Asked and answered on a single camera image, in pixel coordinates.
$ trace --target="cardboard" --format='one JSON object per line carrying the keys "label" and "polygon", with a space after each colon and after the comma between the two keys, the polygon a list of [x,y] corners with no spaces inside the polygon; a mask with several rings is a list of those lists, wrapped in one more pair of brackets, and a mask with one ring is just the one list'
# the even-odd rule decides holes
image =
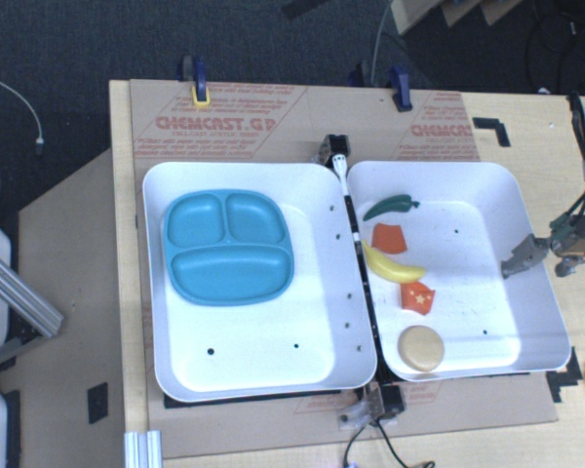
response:
{"label": "cardboard", "polygon": [[[153,369],[142,179],[157,163],[173,160],[313,161],[328,134],[349,136],[350,165],[478,161],[461,94],[412,92],[413,110],[399,113],[383,89],[343,88],[335,98],[334,88],[216,83],[209,84],[211,107],[200,109],[188,84],[132,80],[130,87],[149,428],[162,432],[165,458],[347,441],[351,431],[341,429],[337,417],[356,403],[352,391],[192,407],[166,400]],[[557,418],[544,373],[400,387],[407,410],[386,425],[393,436]]]}

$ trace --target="green chili pepper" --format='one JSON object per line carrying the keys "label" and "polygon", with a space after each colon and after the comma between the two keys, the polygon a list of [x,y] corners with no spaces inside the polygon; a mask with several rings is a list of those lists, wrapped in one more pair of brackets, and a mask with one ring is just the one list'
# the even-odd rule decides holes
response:
{"label": "green chili pepper", "polygon": [[391,196],[379,201],[376,205],[373,205],[364,215],[364,221],[382,214],[387,214],[388,212],[406,213],[409,212],[412,207],[418,208],[419,205],[420,203],[413,201],[409,194]]}

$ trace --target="white cable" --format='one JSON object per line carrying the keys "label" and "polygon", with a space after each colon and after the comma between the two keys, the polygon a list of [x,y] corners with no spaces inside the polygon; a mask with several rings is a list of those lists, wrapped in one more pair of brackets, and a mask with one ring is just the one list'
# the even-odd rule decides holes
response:
{"label": "white cable", "polygon": [[386,5],[385,10],[383,11],[383,16],[381,17],[381,23],[379,24],[379,29],[377,30],[377,36],[374,41],[374,50],[372,52],[372,66],[370,67],[370,86],[374,87],[374,76],[375,70],[377,66],[377,55],[379,54],[379,42],[381,41],[381,33],[383,32],[383,26],[385,25],[386,18],[388,14],[390,14],[390,9],[392,8],[392,3],[394,0],[389,0],[388,5]]}
{"label": "white cable", "polygon": [[32,116],[35,118],[35,122],[37,123],[37,130],[38,130],[38,136],[37,136],[37,139],[35,140],[36,151],[37,151],[37,154],[41,154],[41,152],[43,151],[44,139],[43,139],[43,129],[41,128],[41,122],[39,121],[39,116],[37,115],[37,112],[30,105],[30,102],[28,102],[24,98],[24,96],[22,94],[20,94],[17,90],[12,89],[6,83],[3,83],[1,81],[0,81],[0,87],[8,90],[9,92],[11,92],[11,94],[13,94],[17,98],[19,98],[19,100],[21,100],[26,105],[28,110],[32,113]]}

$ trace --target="toy banana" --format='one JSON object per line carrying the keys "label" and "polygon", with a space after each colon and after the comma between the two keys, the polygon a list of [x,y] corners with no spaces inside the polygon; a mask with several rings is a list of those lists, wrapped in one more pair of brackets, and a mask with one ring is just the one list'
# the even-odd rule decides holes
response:
{"label": "toy banana", "polygon": [[379,201],[376,205],[373,205],[364,215],[364,221],[388,212],[409,212],[412,207],[418,208],[419,205],[420,203],[413,201],[408,194],[391,196]]}
{"label": "toy banana", "polygon": [[413,265],[402,265],[392,261],[390,258],[369,246],[366,240],[362,240],[362,247],[370,269],[388,281],[393,283],[414,283],[425,275],[426,270],[423,267]]}

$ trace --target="orange square piece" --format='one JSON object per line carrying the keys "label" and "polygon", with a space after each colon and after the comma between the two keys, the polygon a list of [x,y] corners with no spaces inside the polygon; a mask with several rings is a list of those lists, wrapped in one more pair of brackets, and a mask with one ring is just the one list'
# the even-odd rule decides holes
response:
{"label": "orange square piece", "polygon": [[401,254],[408,250],[401,225],[378,223],[372,230],[372,247],[385,254]]}
{"label": "orange square piece", "polygon": [[426,316],[433,305],[435,290],[429,290],[422,283],[406,283],[401,285],[401,308],[413,310]]}

